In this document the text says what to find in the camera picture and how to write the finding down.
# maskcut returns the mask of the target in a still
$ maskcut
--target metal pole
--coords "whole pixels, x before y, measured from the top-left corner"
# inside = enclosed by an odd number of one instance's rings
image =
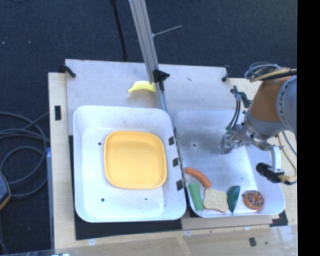
[[[129,3],[149,82],[155,83],[153,71],[159,69],[159,64],[146,2],[145,0],[129,0]],[[159,82],[155,83],[155,89],[159,107],[167,112],[164,91],[161,90]]]

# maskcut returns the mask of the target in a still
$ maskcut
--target green pepper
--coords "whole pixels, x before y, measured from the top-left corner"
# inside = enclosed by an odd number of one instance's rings
[[[240,194],[240,186],[237,186],[237,185],[231,186],[228,189],[228,192],[226,193],[229,210],[232,213],[234,212],[234,210],[236,208],[239,194]]]

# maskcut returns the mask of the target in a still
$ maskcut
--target dark carpet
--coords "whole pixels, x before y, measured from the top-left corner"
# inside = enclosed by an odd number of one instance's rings
[[[231,66],[243,77],[250,64],[268,61],[297,67],[298,0],[146,0],[161,64]],[[143,62],[129,3],[116,6],[129,62]],[[109,0],[0,0],[0,130],[23,128],[49,111],[48,73],[65,59],[122,61],[123,52]],[[49,118],[38,122],[50,137]],[[28,147],[36,147],[40,152]],[[8,182],[29,174],[41,160],[41,139],[0,138],[0,162]],[[46,161],[28,179],[12,184],[32,191],[46,177]],[[31,196],[13,198],[0,212],[0,236],[9,253],[49,249],[47,184]]]

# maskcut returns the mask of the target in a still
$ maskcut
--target wooden table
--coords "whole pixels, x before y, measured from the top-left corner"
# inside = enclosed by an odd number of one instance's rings
[[[239,91],[246,92],[249,99],[253,99],[260,83],[250,84],[242,78],[230,78],[229,81],[231,85],[236,85]],[[283,250],[283,247],[287,247],[288,252],[297,250],[296,184],[291,186],[281,185],[286,201],[285,213],[288,226],[270,228],[269,224],[278,219],[278,215],[264,216],[253,220],[250,218],[234,218],[230,222],[225,218],[190,218],[188,212],[186,212],[181,218],[182,230],[76,240],[68,140],[66,74],[49,73],[48,89],[52,157],[53,238],[57,253],[77,252],[77,255],[86,255],[86,253],[94,252],[95,255],[105,255],[107,250],[111,255],[124,255],[130,250],[132,252],[130,255],[149,255],[148,253],[151,252],[152,255],[208,255],[208,252],[213,252],[213,250],[217,252],[218,250],[218,254],[223,255],[223,252],[236,252],[241,248],[243,250],[242,255],[256,253],[269,255],[270,250],[276,252],[277,250]],[[61,114],[58,119],[55,115],[57,106],[59,106]],[[287,136],[296,146],[294,135],[288,132]],[[271,143],[278,144],[278,141],[272,140]],[[287,154],[293,163],[297,164],[296,157],[289,149],[287,149]],[[282,156],[282,166],[290,174],[292,167],[284,156]],[[279,236],[279,233],[286,233],[287,236]]]

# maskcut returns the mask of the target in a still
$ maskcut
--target black clip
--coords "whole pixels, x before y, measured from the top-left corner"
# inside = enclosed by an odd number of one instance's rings
[[[73,71],[71,70],[70,67],[68,67],[67,65],[65,64],[62,64],[60,65],[59,67],[59,73],[64,73],[64,72],[68,72],[70,74],[71,77],[75,78],[76,77],[76,74],[73,73]]]
[[[230,65],[224,65],[225,69],[226,69],[226,76],[222,77],[221,81],[225,82],[227,81],[227,78],[230,76],[231,73],[231,66]]]
[[[247,109],[250,107],[251,101],[248,99],[247,95],[244,92],[239,92],[243,105]]]
[[[170,76],[170,74],[165,73],[159,69],[155,69],[153,71],[154,82],[159,83],[159,87],[160,87],[161,91],[165,90],[164,80],[166,80],[169,76]]]

